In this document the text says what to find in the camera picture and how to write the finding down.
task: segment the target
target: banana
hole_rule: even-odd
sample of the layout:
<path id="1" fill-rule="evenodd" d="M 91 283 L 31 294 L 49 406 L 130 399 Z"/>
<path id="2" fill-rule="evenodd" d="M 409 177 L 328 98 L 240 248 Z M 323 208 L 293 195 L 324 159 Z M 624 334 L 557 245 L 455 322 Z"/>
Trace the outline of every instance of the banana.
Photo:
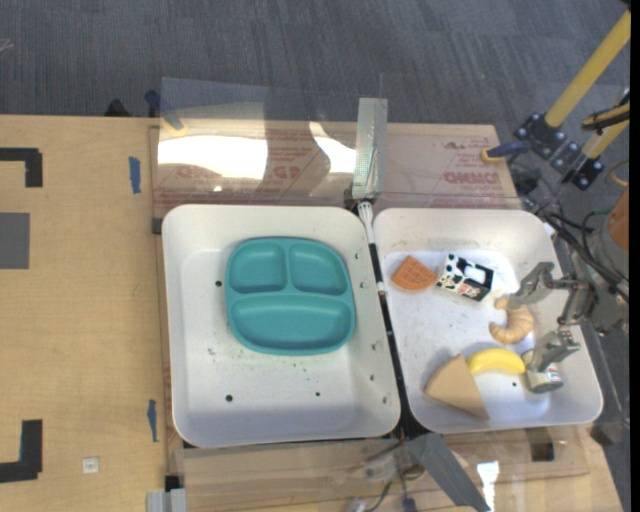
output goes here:
<path id="1" fill-rule="evenodd" d="M 524 305 L 517 309 L 507 309 L 508 302 L 507 297 L 502 297 L 494 303 L 496 309 L 507 310 L 507 326 L 501 327 L 491 322 L 489 332 L 496 341 L 511 345 L 520 341 L 533 330 L 533 316 Z"/>
<path id="2" fill-rule="evenodd" d="M 522 358 L 506 348 L 485 348 L 467 359 L 467 367 L 471 375 L 486 371 L 505 373 L 524 373 L 526 371 Z"/>

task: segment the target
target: orange wedge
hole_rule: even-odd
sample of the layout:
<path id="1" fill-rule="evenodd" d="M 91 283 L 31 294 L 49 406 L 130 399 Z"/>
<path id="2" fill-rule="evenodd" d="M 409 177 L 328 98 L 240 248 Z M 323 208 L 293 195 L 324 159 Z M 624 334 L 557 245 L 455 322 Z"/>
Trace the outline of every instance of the orange wedge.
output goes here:
<path id="1" fill-rule="evenodd" d="M 391 280 L 407 290 L 422 290 L 436 282 L 438 276 L 416 260 L 407 256 L 400 264 Z"/>

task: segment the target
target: yellow bar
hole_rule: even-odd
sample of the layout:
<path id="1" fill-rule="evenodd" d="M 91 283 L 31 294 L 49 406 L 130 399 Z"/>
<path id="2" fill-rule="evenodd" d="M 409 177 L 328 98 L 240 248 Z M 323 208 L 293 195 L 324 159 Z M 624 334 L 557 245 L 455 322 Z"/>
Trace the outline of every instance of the yellow bar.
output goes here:
<path id="1" fill-rule="evenodd" d="M 592 160 L 598 158 L 613 140 L 622 133 L 629 121 L 614 124 L 602 130 L 602 135 L 594 133 L 587 143 L 582 147 L 582 153 Z"/>
<path id="2" fill-rule="evenodd" d="M 626 9 L 611 32 L 545 114 L 544 120 L 549 126 L 558 128 L 562 124 L 630 38 L 631 11 Z"/>

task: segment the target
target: wooden table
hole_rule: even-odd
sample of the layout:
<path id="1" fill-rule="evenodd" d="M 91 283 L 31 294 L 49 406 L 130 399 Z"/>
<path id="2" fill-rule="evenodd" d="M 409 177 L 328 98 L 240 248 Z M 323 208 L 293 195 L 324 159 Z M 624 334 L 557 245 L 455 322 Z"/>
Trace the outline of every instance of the wooden table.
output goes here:
<path id="1" fill-rule="evenodd" d="M 153 119 L 0 116 L 0 147 L 43 155 L 42 187 L 25 187 L 24 163 L 0 162 L 0 212 L 30 218 L 28 269 L 0 269 L 0 462 L 19 461 L 23 421 L 42 421 L 41 472 L 0 483 L 0 510 L 142 511 L 164 488 L 156 129 Z M 496 510 L 621 510 L 601 448 L 576 432 L 586 471 L 498 484 Z M 421 510 L 452 506 L 425 485 Z"/>

